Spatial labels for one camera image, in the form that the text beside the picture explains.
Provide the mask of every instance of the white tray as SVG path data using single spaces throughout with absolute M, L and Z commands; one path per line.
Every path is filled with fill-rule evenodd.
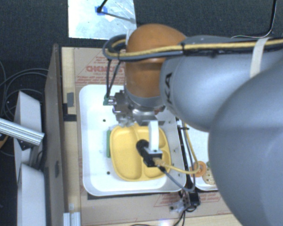
M 113 86 L 111 94 L 123 89 L 123 86 Z M 166 176 L 140 182 L 122 180 L 115 173 L 111 158 L 106 157 L 106 132 L 117 125 L 111 106 L 103 106 L 106 93 L 105 85 L 87 85 L 79 94 L 82 154 L 83 154 L 83 184 L 87 192 L 95 196 L 118 194 L 165 193 L 180 190 Z M 166 121 L 161 126 L 170 147 L 171 161 L 183 169 L 182 152 L 177 133 L 175 117 L 165 110 L 159 113 L 158 120 Z M 176 171 L 170 174 L 185 185 L 186 177 Z

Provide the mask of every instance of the cardboard surface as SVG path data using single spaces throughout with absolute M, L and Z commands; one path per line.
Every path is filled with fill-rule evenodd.
M 67 144 L 69 146 L 69 151 L 75 151 L 78 153 L 78 168 L 75 169 L 79 171 L 80 184 L 77 185 L 77 191 L 80 192 L 80 210 L 82 217 L 83 226 L 91 225 L 109 225 L 109 224 L 120 224 L 120 223 L 135 223 L 140 221 L 149 220 L 165 220 L 167 218 L 173 218 L 170 225 L 172 225 L 176 218 L 178 218 L 178 213 L 170 212 L 169 205 L 178 201 L 180 199 L 178 193 L 171 194 L 152 194 L 152 195 L 139 195 L 139 196 L 125 196 L 125 197 L 89 197 L 82 184 L 82 148 L 80 146 L 81 136 L 80 136 L 80 112 L 78 108 L 78 94 L 80 89 L 87 84 L 105 84 L 106 82 L 106 68 L 107 60 L 101 54 L 101 49 L 97 48 L 67 48 L 62 50 L 62 57 L 71 54 L 73 56 L 74 71 L 67 71 L 72 73 L 73 88 L 76 94 L 75 109 L 77 114 L 77 122 L 72 122 L 72 126 L 65 131 L 65 134 L 70 133 L 77 136 L 78 144 Z M 113 68 L 116 65 L 115 61 L 111 68 L 111 74 Z M 117 80 L 115 84 L 122 85 L 124 83 L 124 68 L 121 67 Z M 68 84 L 68 92 L 71 91 L 71 85 Z M 74 132 L 74 126 L 77 125 L 77 132 Z M 69 195 L 69 198 L 77 198 L 77 195 Z M 208 215 L 223 215 L 230 214 L 230 210 L 226 206 L 225 202 L 220 196 L 219 192 L 210 193 L 200 193 L 201 205 L 187 217 L 195 216 L 208 216 Z
M 184 225 L 186 226 L 241 226 L 233 214 L 189 217 L 186 215 Z M 173 226 L 177 219 L 155 220 L 150 222 L 140 222 L 147 225 Z M 131 226 L 132 223 L 114 224 L 114 226 Z

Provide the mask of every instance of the yellow plastic tray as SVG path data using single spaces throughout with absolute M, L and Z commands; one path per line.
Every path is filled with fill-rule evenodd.
M 110 154 L 117 175 L 126 181 L 146 181 L 161 178 L 164 173 L 156 167 L 148 168 L 136 149 L 136 143 L 149 140 L 149 129 L 134 124 L 131 127 L 115 127 L 110 134 Z M 170 149 L 166 136 L 159 128 L 159 148 L 162 160 L 171 164 Z

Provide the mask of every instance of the black cable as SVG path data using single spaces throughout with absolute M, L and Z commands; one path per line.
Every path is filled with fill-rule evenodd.
M 273 1 L 273 8 L 272 8 L 272 16 L 270 18 L 270 23 L 269 23 L 269 30 L 271 31 L 273 29 L 274 26 L 274 21 L 275 21 L 275 11 L 276 11 L 276 7 L 277 7 L 277 0 Z
M 185 219 L 185 211 L 183 211 L 183 213 L 179 217 L 178 221 L 175 224 L 173 224 L 173 226 L 177 226 L 183 218 Z
M 256 42 L 257 40 L 248 40 L 247 42 Z M 230 42 L 230 43 L 234 43 L 234 44 L 243 44 L 246 41 L 235 41 L 235 42 Z M 115 37 L 111 38 L 111 42 L 108 40 L 102 49 L 103 55 L 107 58 L 107 59 L 119 59 L 120 61 L 127 61 L 127 62 L 135 62 L 135 61 L 139 61 L 139 60 L 144 60 L 144 59 L 149 59 L 149 58 L 160 58 L 160 57 L 175 57 L 175 56 L 182 56 L 183 55 L 183 50 L 175 50 L 175 51 L 163 51 L 163 52 L 155 52 L 152 54 L 146 54 L 146 55 L 137 55 L 137 56 L 121 56 L 121 57 L 117 57 L 117 56 L 110 56 L 106 53 L 106 49 L 108 49 L 109 52 L 111 53 L 119 53 L 118 50 L 115 50 L 114 48 L 109 48 L 109 46 L 111 46 L 113 43 L 115 42 Z M 264 47 L 264 51 L 275 51 L 278 49 L 283 48 L 283 43 L 279 43 L 279 44 L 275 44 L 275 45 L 266 45 Z M 252 53 L 253 51 L 253 47 L 249 47 L 249 48 L 199 48 L 199 49 L 188 49 L 188 48 L 184 48 L 184 52 L 185 55 L 188 56 L 212 56 L 219 54 L 219 55 L 225 55 L 225 54 L 241 54 L 241 53 Z
M 110 96 L 109 92 L 109 72 L 110 72 L 110 65 L 111 65 L 111 59 L 108 59 L 108 64 L 107 64 L 107 71 L 106 71 L 106 98 Z
M 41 153 L 43 153 L 43 150 L 41 150 L 41 151 L 38 153 L 36 163 L 38 163 L 38 159 L 39 159 L 39 156 L 40 156 Z
M 16 108 L 16 105 L 14 105 L 13 107 L 11 107 L 10 110 L 13 110 L 14 108 Z M 13 121 L 13 119 L 10 118 L 10 117 L 7 115 L 7 113 L 4 114 L 4 115 L 6 116 L 7 119 L 9 119 L 10 121 Z
M 196 210 L 196 208 L 197 207 L 195 207 L 194 209 L 192 209 L 192 210 L 189 210 L 189 208 L 188 209 L 186 209 L 186 212 L 188 212 L 188 213 L 192 213 L 192 212 L 194 212 L 195 210 Z
M 186 188 L 184 186 L 182 186 L 174 177 L 172 177 L 164 167 L 158 166 L 158 168 L 166 174 L 166 176 L 171 179 L 172 182 L 174 182 L 178 187 L 180 187 L 181 189 L 183 189 L 184 191 L 188 192 L 188 193 L 194 193 L 195 189 L 190 189 L 190 188 Z
M 6 87 L 5 98 L 7 97 L 7 92 L 8 92 L 8 89 L 9 89 L 10 85 L 11 85 L 16 79 L 18 79 L 18 78 L 20 78 L 20 77 L 22 77 L 22 76 L 24 76 L 24 75 L 32 75 L 32 74 L 34 74 L 34 75 L 39 75 L 39 76 L 43 76 L 43 77 L 45 77 L 45 78 L 47 77 L 45 74 L 43 74 L 43 73 L 38 73 L 38 72 L 21 73 L 21 74 L 17 75 L 16 77 L 14 77 L 14 78 L 9 82 L 8 86 Z M 8 116 L 8 115 L 7 115 L 7 112 L 5 111 L 5 108 L 3 109 L 3 112 L 4 112 L 4 115 Z
M 121 64 L 121 61 L 118 61 L 118 64 L 116 65 L 115 69 L 114 69 L 114 72 L 113 72 L 113 77 L 112 77 L 112 80 L 111 80 L 111 83 L 110 83 L 110 86 L 108 87 L 108 94 L 110 96 L 110 92 L 111 92 L 111 89 L 112 89 L 112 86 L 113 86 L 113 83 L 114 83 L 114 80 L 115 80 L 115 77 L 117 75 L 117 72 L 118 72 L 118 69 L 120 67 L 120 64 Z
M 126 34 L 114 36 L 105 43 L 103 48 L 107 48 L 108 51 L 110 51 L 111 53 L 118 53 L 121 50 L 121 48 L 125 48 L 125 42 L 121 42 L 114 47 L 112 45 L 120 40 L 125 40 L 125 39 L 126 39 Z
M 13 154 L 6 153 L 3 150 L 0 150 L 0 152 L 6 156 L 15 157 Z
M 15 74 L 13 74 L 12 76 L 8 77 L 6 80 L 4 80 L 4 81 L 0 84 L 0 87 L 1 87 L 2 85 L 4 85 L 7 81 L 9 81 L 10 79 L 12 79 L 13 77 L 17 76 L 18 74 L 21 74 L 21 73 L 24 73 L 24 72 L 27 72 L 27 71 L 34 71 L 34 70 L 41 70 L 41 71 L 46 71 L 46 72 L 48 72 L 47 69 L 38 69 L 38 68 L 22 70 L 22 71 L 20 71 L 20 72 L 17 72 L 17 73 L 15 73 Z
M 188 150 L 188 153 L 189 153 L 191 167 L 192 167 L 192 170 L 194 170 L 193 157 L 192 157 L 192 154 L 191 154 L 191 149 L 189 147 L 189 142 L 188 142 L 188 138 L 185 134 L 185 131 L 183 131 L 183 137 L 184 137 L 185 144 L 186 144 L 186 147 L 187 147 L 187 150 Z M 191 190 L 195 190 L 195 184 L 196 184 L 196 177 L 195 177 L 195 173 L 193 173 L 193 186 L 192 186 Z

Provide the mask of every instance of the black wire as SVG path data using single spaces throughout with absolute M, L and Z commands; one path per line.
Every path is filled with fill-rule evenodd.
M 45 78 L 47 77 L 45 74 L 43 74 L 43 73 L 38 73 L 38 72 L 27 72 L 27 73 L 21 73 L 21 74 L 17 75 L 16 77 L 14 77 L 14 78 L 9 82 L 8 86 L 6 87 L 4 105 L 5 105 L 6 101 L 7 101 L 6 97 L 7 97 L 7 92 L 8 92 L 8 89 L 9 89 L 10 85 L 11 85 L 16 79 L 18 79 L 19 77 L 24 76 L 24 75 L 32 75 L 32 74 L 34 74 L 34 75 L 39 75 L 39 76 L 43 76 L 43 77 L 45 77 Z M 4 112 L 4 115 L 6 115 L 6 116 L 8 117 L 7 112 L 6 112 L 6 110 L 5 110 L 5 107 L 4 107 L 4 109 L 3 109 L 3 112 Z
M 14 105 L 13 107 L 11 107 L 10 110 L 13 110 L 14 108 L 16 108 L 16 105 Z M 8 118 L 10 121 L 13 121 L 13 119 L 10 118 L 9 115 L 7 115 L 5 109 L 3 110 L 3 112 L 5 113 L 4 115 L 6 116 L 6 118 Z
M 42 95 L 42 93 L 41 92 L 39 92 L 39 91 L 37 91 L 37 90 L 35 90 L 35 89 L 18 89 L 18 90 L 15 90 L 15 91 L 13 91 L 13 92 L 11 92 L 8 96 L 6 96 L 6 102 L 5 102 L 5 106 L 6 106 L 6 108 L 7 108 L 7 110 L 8 110 L 8 112 L 12 115 L 12 116 L 14 116 L 14 114 L 12 113 L 12 108 L 15 108 L 16 106 L 13 106 L 12 108 L 9 108 L 9 106 L 8 106 L 8 98 L 10 98 L 13 94 L 15 94 L 15 93 L 17 93 L 17 92 L 19 92 L 19 91 L 31 91 L 31 92 L 35 92 L 35 93 L 38 93 L 38 94 L 40 94 L 40 95 Z
M 194 188 L 187 188 L 187 187 L 184 187 L 184 186 L 182 186 L 174 177 L 172 177 L 167 171 L 166 171 L 166 169 L 164 168 L 164 167 L 161 167 L 161 166 L 159 166 L 158 167 L 163 173 L 165 173 L 165 175 L 169 178 L 169 179 L 171 179 L 171 181 L 172 182 L 174 182 L 179 188 L 181 188 L 181 189 L 183 189 L 184 191 L 187 191 L 187 192 L 189 192 L 189 193 L 194 193 L 194 191 L 195 191 L 195 189 Z
M 118 53 L 121 49 L 125 48 L 125 43 L 120 43 L 117 46 L 113 47 L 112 45 L 120 40 L 124 40 L 126 39 L 126 34 L 121 34 L 121 35 L 117 35 L 114 36 L 113 38 L 111 38 L 110 40 L 108 40 L 105 43 L 105 46 L 111 53 Z
M 191 149 L 189 147 L 189 142 L 188 142 L 188 138 L 185 134 L 185 131 L 183 131 L 183 137 L 184 137 L 185 144 L 186 144 L 186 147 L 187 147 L 187 150 L 188 150 L 188 154 L 189 154 L 189 158 L 190 158 L 190 162 L 191 162 L 191 167 L 192 167 L 192 170 L 194 170 L 193 157 L 192 157 L 192 154 L 191 154 Z M 195 186 L 196 186 L 196 177 L 195 177 L 195 173 L 193 173 L 193 187 L 192 187 L 193 190 L 195 190 Z
M 37 160 L 36 160 L 37 163 L 38 163 L 38 159 L 39 159 L 39 156 L 40 156 L 41 153 L 43 153 L 43 150 L 41 150 L 37 155 Z
M 13 77 L 17 76 L 18 74 L 21 74 L 21 73 L 24 73 L 24 72 L 27 72 L 27 71 L 34 71 L 34 70 L 41 70 L 41 71 L 46 71 L 46 72 L 48 72 L 47 69 L 38 69 L 38 68 L 22 70 L 22 71 L 20 71 L 20 72 L 17 72 L 17 73 L 15 73 L 15 74 L 13 74 L 12 76 L 8 77 L 6 80 L 4 80 L 4 81 L 0 84 L 0 87 L 1 87 L 2 85 L 4 85 L 7 81 L 9 81 L 10 79 L 12 79 Z
M 15 157 L 13 154 L 9 154 L 9 153 L 6 153 L 5 151 L 3 150 L 0 150 L 0 152 L 6 156 L 10 156 L 10 157 Z
M 111 92 L 111 89 L 112 89 L 112 86 L 113 86 L 113 83 L 114 83 L 115 77 L 117 75 L 120 64 L 121 64 L 121 61 L 119 60 L 117 66 L 115 67 L 114 72 L 113 72 L 113 77 L 112 77 L 112 80 L 111 80 L 111 83 L 110 83 L 110 86 L 109 86 L 109 91 L 108 91 L 109 95 L 110 95 L 110 92 Z
M 245 41 L 237 41 L 237 42 L 232 42 L 232 43 L 244 43 Z M 105 49 L 106 49 L 106 44 L 103 47 L 103 55 L 107 59 L 118 59 L 117 56 L 109 56 Z M 266 45 L 264 47 L 264 51 L 276 51 L 279 49 L 283 48 L 283 43 L 281 44 L 276 44 L 276 45 Z M 199 49 L 185 49 L 185 53 L 187 56 L 212 56 L 212 55 L 225 55 L 225 54 L 242 54 L 242 53 L 252 53 L 253 47 L 251 48 L 222 48 L 222 49 L 208 49 L 208 48 L 199 48 Z M 182 56 L 183 51 L 181 50 L 176 50 L 176 51 L 164 51 L 164 52 L 158 52 L 158 53 L 153 53 L 153 54 L 147 54 L 147 55 L 138 55 L 138 56 L 126 56 L 126 57 L 120 57 L 120 61 L 127 61 L 127 62 L 136 62 L 144 59 L 149 59 L 149 58 L 160 58 L 160 57 L 177 57 L 177 56 Z
M 272 16 L 271 16 L 270 23 L 269 23 L 269 31 L 272 30 L 273 25 L 274 25 L 276 7 L 277 7 L 277 0 L 274 0 L 273 1 Z
M 192 213 L 192 212 L 194 212 L 195 210 L 196 210 L 196 208 L 197 207 L 195 207 L 194 209 L 192 209 L 192 210 L 189 210 L 189 208 L 186 210 L 186 212 L 188 212 L 188 213 Z
M 173 224 L 173 226 L 177 226 L 183 218 L 185 219 L 185 211 L 183 211 L 183 213 L 179 217 L 178 221 L 175 224 Z
M 111 65 L 111 59 L 108 59 L 108 65 L 107 65 L 107 71 L 106 71 L 106 98 L 110 96 L 109 93 L 109 71 L 110 71 L 110 65 Z

